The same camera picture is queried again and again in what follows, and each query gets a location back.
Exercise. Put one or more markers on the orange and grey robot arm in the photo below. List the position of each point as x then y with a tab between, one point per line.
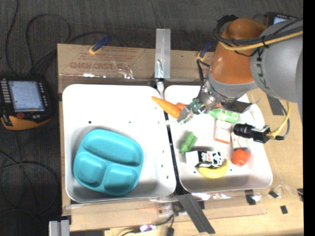
246	65

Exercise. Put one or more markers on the green plastic bottle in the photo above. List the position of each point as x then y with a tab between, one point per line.
225	115

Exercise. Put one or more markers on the white plastic tray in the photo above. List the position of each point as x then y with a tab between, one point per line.
209	183
110	102

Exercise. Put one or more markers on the blue divided plate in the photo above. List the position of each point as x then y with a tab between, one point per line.
108	161

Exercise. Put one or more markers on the brown cardboard board, red print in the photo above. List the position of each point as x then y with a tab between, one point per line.
103	63

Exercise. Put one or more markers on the yellow banana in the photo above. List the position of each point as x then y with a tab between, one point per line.
212	173

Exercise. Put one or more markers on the cow print milk carton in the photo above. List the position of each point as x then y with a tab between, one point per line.
209	157

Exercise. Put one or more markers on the orange carrot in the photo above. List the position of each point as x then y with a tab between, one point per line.
167	106

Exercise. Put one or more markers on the small white and orange carton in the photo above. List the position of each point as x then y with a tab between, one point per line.
239	141

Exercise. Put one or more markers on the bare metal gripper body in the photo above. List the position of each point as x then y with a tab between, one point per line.
208	102

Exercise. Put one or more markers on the black cylinder on white bracket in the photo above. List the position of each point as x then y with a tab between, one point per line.
251	131

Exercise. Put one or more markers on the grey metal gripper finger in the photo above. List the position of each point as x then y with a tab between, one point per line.
189	117
184	112

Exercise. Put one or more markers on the red bell pepper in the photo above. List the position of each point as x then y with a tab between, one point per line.
240	157

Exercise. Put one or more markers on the green broccoli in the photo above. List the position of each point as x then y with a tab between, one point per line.
188	142

